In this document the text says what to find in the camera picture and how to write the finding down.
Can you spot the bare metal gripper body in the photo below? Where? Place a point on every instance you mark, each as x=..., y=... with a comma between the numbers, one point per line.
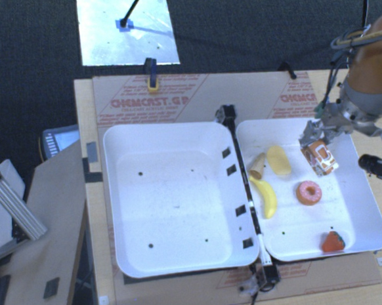
x=338, y=117

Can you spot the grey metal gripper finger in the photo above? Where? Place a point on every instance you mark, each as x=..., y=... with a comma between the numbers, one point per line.
x=310, y=132
x=330, y=134

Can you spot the orange and white carton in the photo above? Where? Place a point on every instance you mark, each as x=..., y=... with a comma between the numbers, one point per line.
x=323, y=159

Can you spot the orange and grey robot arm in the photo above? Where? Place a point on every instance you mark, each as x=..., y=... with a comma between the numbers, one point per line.
x=373, y=65

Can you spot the pale yellow oval bread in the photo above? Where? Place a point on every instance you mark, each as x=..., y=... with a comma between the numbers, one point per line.
x=278, y=160

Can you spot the tan ice cream cone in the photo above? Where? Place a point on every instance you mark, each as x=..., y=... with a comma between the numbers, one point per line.
x=258, y=167

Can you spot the pink frosted doughnut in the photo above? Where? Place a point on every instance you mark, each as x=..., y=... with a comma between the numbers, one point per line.
x=303, y=199

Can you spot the yellow banana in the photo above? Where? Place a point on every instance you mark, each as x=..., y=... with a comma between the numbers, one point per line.
x=269, y=196

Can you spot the thin black and white rod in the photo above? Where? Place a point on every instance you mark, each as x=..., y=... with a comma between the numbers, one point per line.
x=249, y=193

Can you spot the white plastic tray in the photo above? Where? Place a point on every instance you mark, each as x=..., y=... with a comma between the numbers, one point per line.
x=302, y=225
x=175, y=202

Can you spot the red strawberry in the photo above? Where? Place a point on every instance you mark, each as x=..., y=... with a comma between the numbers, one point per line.
x=331, y=243

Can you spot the brown cardboard board red print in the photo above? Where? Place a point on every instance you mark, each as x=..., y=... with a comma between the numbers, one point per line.
x=186, y=93

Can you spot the black cylinder on white bracket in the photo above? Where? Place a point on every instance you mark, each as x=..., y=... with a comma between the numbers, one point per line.
x=376, y=166

